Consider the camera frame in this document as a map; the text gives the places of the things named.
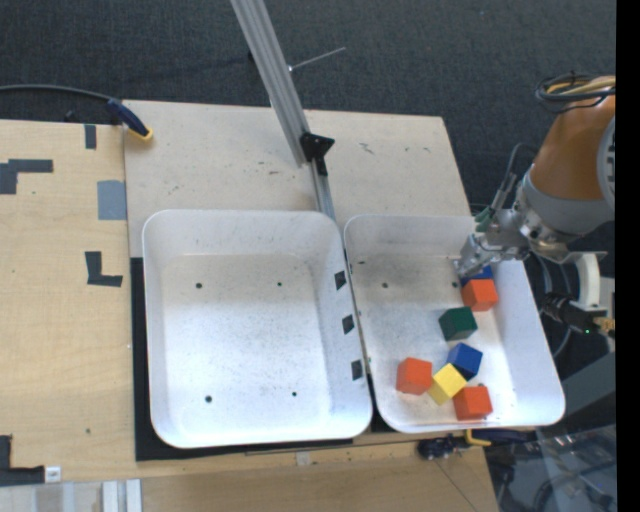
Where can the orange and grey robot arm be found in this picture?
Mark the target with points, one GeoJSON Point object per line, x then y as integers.
{"type": "Point", "coordinates": [570, 150]}

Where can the blue cube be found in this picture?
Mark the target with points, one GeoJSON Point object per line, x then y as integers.
{"type": "Point", "coordinates": [482, 275]}
{"type": "Point", "coordinates": [466, 357]}

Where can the pale wood board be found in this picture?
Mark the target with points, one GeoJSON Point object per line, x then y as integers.
{"type": "Point", "coordinates": [225, 160]}

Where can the green cube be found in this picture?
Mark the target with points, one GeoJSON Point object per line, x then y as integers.
{"type": "Point", "coordinates": [457, 324]}

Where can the orange cube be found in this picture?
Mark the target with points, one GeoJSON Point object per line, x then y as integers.
{"type": "Point", "coordinates": [472, 403]}
{"type": "Point", "coordinates": [480, 295]}
{"type": "Point", "coordinates": [413, 376]}

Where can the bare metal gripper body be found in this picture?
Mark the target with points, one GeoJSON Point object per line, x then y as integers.
{"type": "Point", "coordinates": [500, 240]}

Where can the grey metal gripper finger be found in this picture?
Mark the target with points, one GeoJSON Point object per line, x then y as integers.
{"type": "Point", "coordinates": [462, 267]}
{"type": "Point", "coordinates": [482, 265]}

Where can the white plastic tray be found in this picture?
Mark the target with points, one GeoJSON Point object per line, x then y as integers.
{"type": "Point", "coordinates": [250, 325]}
{"type": "Point", "coordinates": [415, 310]}

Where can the black cylinder on white bracket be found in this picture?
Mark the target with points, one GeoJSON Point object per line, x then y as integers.
{"type": "Point", "coordinates": [575, 307]}

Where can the yellow cube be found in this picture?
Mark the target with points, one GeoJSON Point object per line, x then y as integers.
{"type": "Point", "coordinates": [446, 384]}

